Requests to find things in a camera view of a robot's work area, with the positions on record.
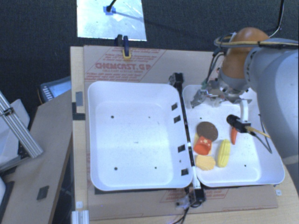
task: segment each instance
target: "brown patty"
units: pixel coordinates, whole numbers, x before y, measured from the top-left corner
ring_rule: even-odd
[[[215,141],[218,138],[218,130],[210,122],[201,122],[196,127],[198,136],[204,136],[211,141]]]

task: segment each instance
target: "black carpet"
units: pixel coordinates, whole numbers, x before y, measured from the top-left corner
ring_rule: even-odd
[[[213,50],[213,40],[254,26],[269,34],[280,0],[142,0],[147,42],[132,47]],[[299,0],[285,0],[276,37],[298,40]],[[77,38],[76,0],[0,0],[0,91],[20,98],[28,112],[39,105],[38,85],[70,75],[70,46],[113,45]]]

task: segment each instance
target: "blue tape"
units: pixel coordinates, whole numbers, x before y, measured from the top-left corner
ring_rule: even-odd
[[[109,12],[107,12],[107,6],[105,6],[105,7],[103,7],[103,11],[104,11],[104,13],[105,13],[106,15],[111,16],[111,15],[113,15],[114,13],[116,13],[116,8],[112,6],[111,11],[110,11],[110,13],[109,13]]]

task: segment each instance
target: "dark floor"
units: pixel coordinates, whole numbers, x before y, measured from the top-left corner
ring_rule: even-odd
[[[216,37],[243,27],[271,34],[279,6],[280,0],[142,0],[148,41],[130,44],[212,51]],[[40,104],[40,84],[70,75],[70,46],[113,45],[77,37],[76,0],[0,0],[0,8],[0,90],[10,102],[20,98],[28,112]],[[298,40],[298,26],[299,0],[285,0],[276,37]]]

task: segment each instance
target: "plastic tray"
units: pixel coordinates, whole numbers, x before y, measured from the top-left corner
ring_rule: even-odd
[[[228,101],[221,103],[219,107],[215,107],[214,101],[209,98],[206,98],[204,103],[192,109],[190,101],[193,100],[199,88],[199,85],[189,85],[183,91],[189,133],[192,145],[194,145],[193,139],[196,133],[196,126],[203,121],[213,123],[218,130],[218,138],[212,143],[210,155],[217,161],[221,142],[224,139],[230,140],[231,127],[226,122],[226,117],[230,114],[240,117],[241,109],[239,105],[234,105]],[[253,91],[249,91],[243,95],[243,98],[252,99],[252,102],[248,105],[251,126],[262,130],[256,94]],[[238,133],[236,144],[231,145],[228,165],[224,168],[219,168],[216,165],[214,169],[209,171],[196,168],[198,179],[209,187],[281,183],[285,177],[283,164],[273,143],[270,139],[268,140],[273,151],[272,154],[266,150],[257,138],[247,133]]]
[[[100,190],[183,188],[192,180],[178,92],[168,84],[88,88],[91,180]]]

